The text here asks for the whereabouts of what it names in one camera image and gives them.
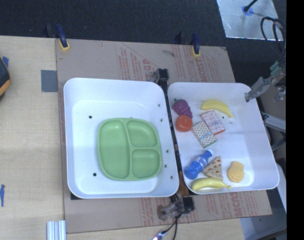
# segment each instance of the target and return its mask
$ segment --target white tray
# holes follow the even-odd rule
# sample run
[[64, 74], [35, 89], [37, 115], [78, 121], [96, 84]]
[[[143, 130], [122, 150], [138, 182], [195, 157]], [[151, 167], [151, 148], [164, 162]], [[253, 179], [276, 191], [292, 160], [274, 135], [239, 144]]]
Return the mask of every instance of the white tray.
[[[234, 115], [229, 118], [226, 114], [215, 110], [225, 131], [215, 135], [217, 141], [206, 148], [202, 148], [191, 131], [175, 130], [183, 170], [195, 156], [201, 155], [206, 149], [212, 149], [214, 154], [209, 161], [221, 156], [223, 182], [231, 185], [231, 190], [205, 188], [193, 191], [193, 180], [184, 176], [184, 181], [192, 192], [202, 195], [255, 191], [273, 189], [278, 185], [279, 172], [257, 101], [252, 99], [246, 102], [245, 100], [245, 93], [250, 90], [250, 87], [242, 83], [176, 82], [169, 86], [168, 99], [171, 106], [174, 99], [186, 100], [192, 111], [194, 125], [202, 121], [200, 115], [205, 110], [201, 110], [201, 105], [206, 100], [220, 100], [226, 103]], [[171, 110], [171, 115], [175, 124], [178, 115], [173, 110]], [[232, 161], [244, 164], [244, 179], [240, 183], [231, 182], [227, 176], [227, 168]], [[197, 178], [202, 177], [205, 175], [201, 172]]]
[[[73, 78], [63, 89], [67, 183], [82, 199], [168, 197], [179, 188], [179, 176], [163, 90], [153, 82]], [[106, 177], [97, 155], [97, 130], [111, 118], [150, 122], [158, 132], [162, 168], [146, 180]]]

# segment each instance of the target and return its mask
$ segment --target yellow banana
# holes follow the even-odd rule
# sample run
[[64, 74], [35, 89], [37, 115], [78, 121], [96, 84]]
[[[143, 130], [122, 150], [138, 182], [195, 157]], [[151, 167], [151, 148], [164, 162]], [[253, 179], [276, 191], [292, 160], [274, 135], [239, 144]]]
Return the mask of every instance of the yellow banana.
[[192, 183], [192, 189], [193, 190], [200, 190], [203, 188], [228, 188], [229, 190], [231, 189], [230, 185], [226, 185], [222, 179], [220, 178], [197, 178], [195, 181]]
[[209, 99], [206, 102], [204, 102], [201, 106], [202, 110], [220, 110], [221, 112], [227, 114], [230, 118], [233, 117], [233, 114], [231, 113], [229, 106], [225, 104], [222, 101], [219, 101], [217, 99]]

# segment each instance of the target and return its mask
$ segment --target cable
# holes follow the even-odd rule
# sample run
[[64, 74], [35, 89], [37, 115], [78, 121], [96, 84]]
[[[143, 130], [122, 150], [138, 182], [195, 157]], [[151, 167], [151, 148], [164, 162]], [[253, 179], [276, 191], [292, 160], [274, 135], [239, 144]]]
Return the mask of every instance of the cable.
[[[267, 41], [267, 37], [264, 33], [264, 30], [263, 30], [263, 23], [265, 20], [269, 20], [269, 21], [272, 21], [273, 22], [273, 25], [272, 25], [272, 30], [273, 30], [273, 35], [274, 35], [274, 38], [275, 38], [275, 42], [277, 44], [277, 47], [279, 49], [279, 51], [281, 52], [280, 54], [280, 57], [278, 58], [277, 62], [278, 62], [278, 67], [281, 67], [285, 62], [286, 62], [286, 29], [287, 29], [287, 24], [281, 20], [281, 19], [278, 19], [278, 18], [271, 18], [271, 17], [263, 17], [261, 19], [261, 22], [260, 22], [260, 28], [261, 28], [261, 33], [264, 37], [264, 39]], [[279, 43], [279, 38], [278, 38], [278, 35], [277, 35], [277, 28], [280, 30], [281, 34], [282, 34], [282, 38], [283, 38], [283, 42], [284, 42], [284, 45], [283, 47], [281, 47], [280, 43]]]
[[176, 235], [177, 235], [178, 219], [181, 217], [181, 215], [182, 215], [182, 212], [178, 216], [175, 217], [175, 221], [173, 222], [173, 224], [171, 226], [168, 227], [168, 229], [162, 231], [162, 234], [168, 232], [175, 225], [174, 236], [172, 239], [172, 240], [175, 240]]

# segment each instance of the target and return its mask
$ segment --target toy tomato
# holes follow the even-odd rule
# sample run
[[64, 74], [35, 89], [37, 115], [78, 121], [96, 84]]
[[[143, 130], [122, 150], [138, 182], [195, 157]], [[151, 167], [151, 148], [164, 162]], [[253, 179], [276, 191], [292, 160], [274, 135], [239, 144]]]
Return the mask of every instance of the toy tomato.
[[175, 128], [179, 132], [188, 132], [189, 130], [191, 130], [192, 125], [192, 119], [189, 116], [182, 114], [177, 118]]

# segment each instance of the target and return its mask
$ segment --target wooden table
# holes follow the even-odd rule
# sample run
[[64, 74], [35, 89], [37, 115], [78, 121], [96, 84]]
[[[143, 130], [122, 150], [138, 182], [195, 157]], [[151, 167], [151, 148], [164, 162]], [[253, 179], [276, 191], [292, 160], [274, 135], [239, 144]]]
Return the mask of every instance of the wooden table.
[[[0, 101], [0, 239], [45, 240], [64, 220], [57, 92], [42, 92], [41, 70], [57, 69], [55, 39], [0, 36], [12, 84]], [[68, 234], [68, 240], [150, 240], [165, 226]], [[172, 239], [171, 230], [165, 239]], [[176, 240], [244, 239], [240, 219], [179, 224]]]

